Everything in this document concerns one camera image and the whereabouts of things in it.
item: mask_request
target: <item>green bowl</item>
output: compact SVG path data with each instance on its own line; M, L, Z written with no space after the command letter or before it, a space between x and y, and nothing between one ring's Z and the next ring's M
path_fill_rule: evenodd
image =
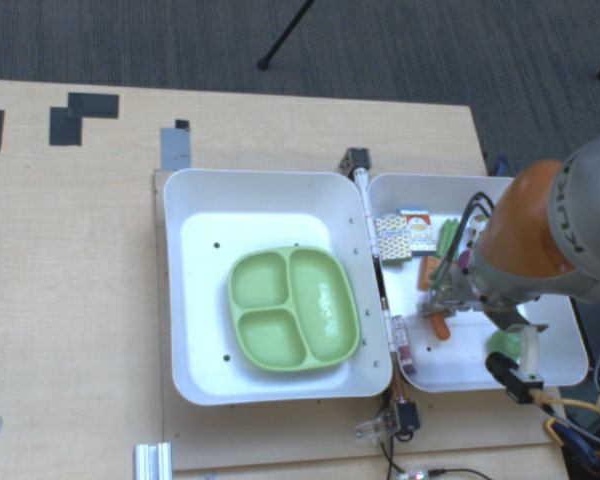
M238 342L265 370L299 371L344 361L360 341L349 280L316 247L279 247L240 258L229 273Z

